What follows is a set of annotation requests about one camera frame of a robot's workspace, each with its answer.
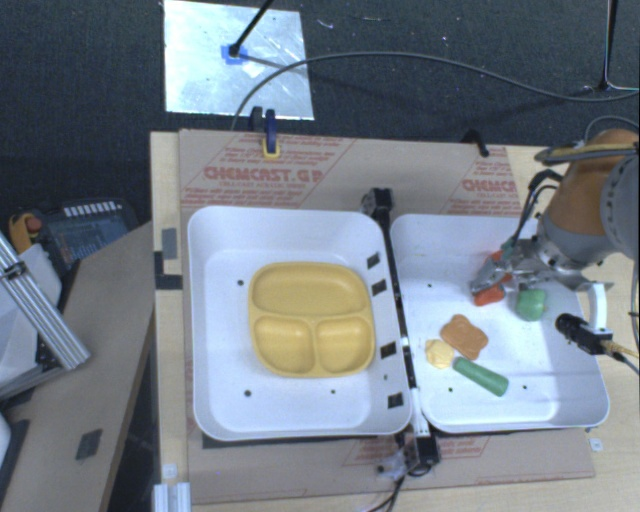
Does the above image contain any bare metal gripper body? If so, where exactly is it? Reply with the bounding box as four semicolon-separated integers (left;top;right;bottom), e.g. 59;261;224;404
503;237;614;293

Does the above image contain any light green rounded block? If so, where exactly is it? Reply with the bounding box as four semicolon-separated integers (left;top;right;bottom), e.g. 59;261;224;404
515;288;548;323

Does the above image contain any orange carrot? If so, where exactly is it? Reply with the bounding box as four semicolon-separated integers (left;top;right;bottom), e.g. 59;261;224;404
472;249;514;308

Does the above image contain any orange bread slice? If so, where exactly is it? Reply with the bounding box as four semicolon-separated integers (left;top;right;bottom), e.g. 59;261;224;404
439;313;490;362

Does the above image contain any yellow biscuit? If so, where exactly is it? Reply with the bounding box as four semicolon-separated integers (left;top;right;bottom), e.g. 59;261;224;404
424;338;456;372

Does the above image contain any thin black and white rod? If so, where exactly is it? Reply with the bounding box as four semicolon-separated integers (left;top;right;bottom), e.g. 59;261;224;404
373;208;419;392

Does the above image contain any white plastic tray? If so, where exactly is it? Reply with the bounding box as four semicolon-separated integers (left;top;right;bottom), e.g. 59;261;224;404
389;213;612;435
187;205;414;443

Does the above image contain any green cylinder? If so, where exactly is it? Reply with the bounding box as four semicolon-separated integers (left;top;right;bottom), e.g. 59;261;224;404
452;357;511;399

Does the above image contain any yellow divided plate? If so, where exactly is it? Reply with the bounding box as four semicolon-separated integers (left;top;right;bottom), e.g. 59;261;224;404
247;261;378;379

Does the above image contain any brown cardboard board, red print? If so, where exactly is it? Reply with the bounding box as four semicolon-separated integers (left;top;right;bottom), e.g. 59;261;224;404
178;128;597;505

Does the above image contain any black cylinder on white bracket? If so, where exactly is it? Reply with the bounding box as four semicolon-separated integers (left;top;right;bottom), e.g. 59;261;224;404
554;282;615;357

